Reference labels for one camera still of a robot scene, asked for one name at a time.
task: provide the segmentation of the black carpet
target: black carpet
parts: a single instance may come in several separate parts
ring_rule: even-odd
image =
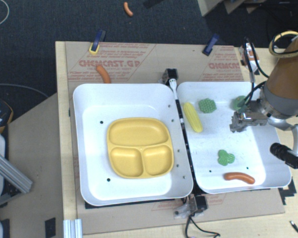
[[[251,14],[242,6],[227,14],[220,3],[205,17],[197,0],[4,1],[10,13],[0,25],[0,83],[48,96],[57,90],[55,42],[92,42],[99,28],[107,42],[206,44],[217,33],[219,45],[239,47],[246,36],[264,48],[275,34],[298,31],[298,0],[267,0]],[[132,18],[123,11],[125,1]],[[0,21],[6,12],[0,2]],[[0,86],[0,98],[11,105],[14,119],[45,99],[16,86]]]

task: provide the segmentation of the white cable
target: white cable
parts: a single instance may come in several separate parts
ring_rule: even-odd
[[[6,19],[9,17],[9,14],[10,14],[10,8],[9,8],[9,5],[4,1],[4,0],[0,0],[1,2],[3,2],[7,8],[7,13],[6,13],[6,16],[5,18],[0,22],[0,25],[2,23],[4,23],[6,21]]]

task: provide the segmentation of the wooden table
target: wooden table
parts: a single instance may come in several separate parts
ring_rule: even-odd
[[[272,57],[268,49],[257,48],[256,52],[260,57],[261,67],[266,73],[274,68],[276,59]],[[60,120],[60,146],[62,164],[62,190],[63,190],[63,214],[64,220],[77,219],[77,208],[75,201],[75,183],[73,170],[73,152],[71,138],[71,121],[69,117],[69,90],[67,81],[67,60],[66,43],[56,42],[57,60],[57,82],[58,82],[58,103]],[[243,78],[249,80],[248,70],[241,65]],[[265,80],[263,76],[256,76],[256,82]],[[289,123],[298,123],[297,118],[289,119]],[[278,131],[282,144],[292,147],[293,137],[291,132]],[[298,237],[290,221],[298,226],[298,170],[291,169],[297,193],[294,197],[286,198],[285,213],[261,217],[239,218],[204,222],[200,226],[204,230],[215,231],[221,234],[222,238],[270,238],[270,237]],[[195,237],[207,237],[193,225],[189,227],[189,235]],[[151,238],[151,237],[184,237],[184,225],[174,225],[159,228],[139,229],[132,231],[112,232],[105,234],[85,235],[86,238]]]

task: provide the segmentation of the toy sausage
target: toy sausage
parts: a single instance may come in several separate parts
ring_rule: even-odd
[[[101,75],[101,77],[102,77],[104,83],[107,83],[107,84],[108,84],[108,83],[111,83],[110,77],[109,77],[107,71],[104,69],[103,66],[98,65],[98,66],[96,67],[96,70],[97,70],[98,73]]]
[[[129,9],[127,2],[124,2],[124,10],[128,16],[132,17],[134,15],[133,12]]]
[[[233,179],[242,180],[248,184],[255,183],[255,179],[253,177],[251,177],[248,174],[241,173],[241,172],[226,173],[226,174],[224,174],[224,179],[225,180],[233,180]]]

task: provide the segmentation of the blue clamp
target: blue clamp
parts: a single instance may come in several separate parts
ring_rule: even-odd
[[[99,50],[99,42],[102,42],[105,39],[105,35],[106,35],[106,31],[103,31],[101,29],[99,29],[97,31],[96,37],[94,42],[90,45],[89,47],[89,52],[92,55],[97,54],[98,50]]]
[[[203,49],[202,53],[209,56],[211,51],[212,51],[212,47],[215,45],[215,43],[219,40],[219,35],[214,34],[212,36],[212,38],[209,40],[208,44],[206,45],[206,47]]]

